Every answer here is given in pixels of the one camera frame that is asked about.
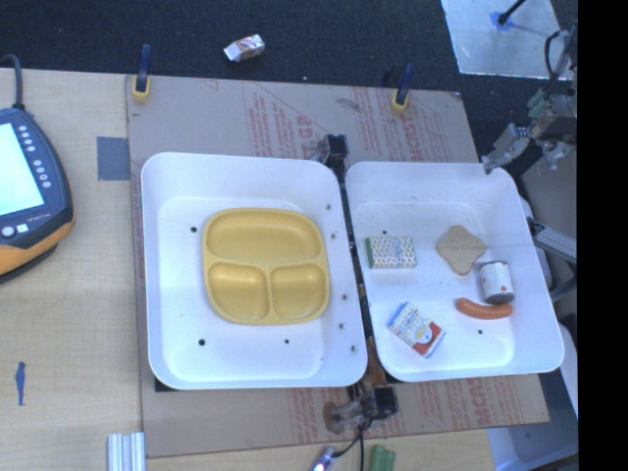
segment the screen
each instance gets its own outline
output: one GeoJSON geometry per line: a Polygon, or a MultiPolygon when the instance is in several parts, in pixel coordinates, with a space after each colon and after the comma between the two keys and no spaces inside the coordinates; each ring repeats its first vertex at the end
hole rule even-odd
{"type": "Polygon", "coordinates": [[[0,125],[0,216],[42,204],[43,197],[13,126],[0,125]]]}

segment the black fabric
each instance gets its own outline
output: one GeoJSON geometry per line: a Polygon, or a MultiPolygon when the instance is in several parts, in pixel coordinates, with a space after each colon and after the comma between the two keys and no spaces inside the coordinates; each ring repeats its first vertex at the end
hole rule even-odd
{"type": "MultiPolygon", "coordinates": [[[[550,1],[569,28],[578,0],[550,1]]],[[[413,63],[412,88],[461,93],[479,155],[509,122],[528,125],[526,102],[543,85],[461,74],[441,0],[0,0],[0,9],[0,53],[26,69],[131,74],[144,43],[150,73],[164,76],[378,86],[392,65],[413,63]],[[253,33],[264,54],[230,63],[223,48],[253,33]]],[[[531,145],[506,170],[516,178],[540,155],[531,145]]]]}

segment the brown toast-shaped object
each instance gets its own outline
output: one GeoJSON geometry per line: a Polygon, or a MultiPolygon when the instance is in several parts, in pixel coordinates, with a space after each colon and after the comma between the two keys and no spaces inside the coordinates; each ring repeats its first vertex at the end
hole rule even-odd
{"type": "Polygon", "coordinates": [[[476,235],[461,225],[454,225],[436,245],[436,250],[459,276],[471,271],[474,262],[487,250],[487,246],[476,235]]]}

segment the cardboard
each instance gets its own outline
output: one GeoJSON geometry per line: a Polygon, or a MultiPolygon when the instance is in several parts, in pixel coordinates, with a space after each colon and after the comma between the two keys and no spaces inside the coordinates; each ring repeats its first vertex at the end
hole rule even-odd
{"type": "MultiPolygon", "coordinates": [[[[457,93],[410,91],[390,109],[392,89],[201,78],[152,78],[133,98],[127,78],[131,200],[141,401],[148,457],[347,441],[323,420],[344,388],[176,392],[155,382],[147,360],[140,171],[162,151],[309,159],[325,134],[344,134],[347,167],[360,161],[477,162],[457,93]]],[[[368,438],[545,422],[537,375],[393,384],[398,412],[368,438]]]]}

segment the yellow divided plate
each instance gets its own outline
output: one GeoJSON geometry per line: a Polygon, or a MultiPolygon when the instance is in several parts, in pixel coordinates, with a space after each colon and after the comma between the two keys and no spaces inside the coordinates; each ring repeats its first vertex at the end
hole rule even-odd
{"type": "Polygon", "coordinates": [[[295,211],[216,213],[203,231],[203,271],[212,306],[236,323],[303,323],[329,303],[325,242],[316,224],[295,211]]]}

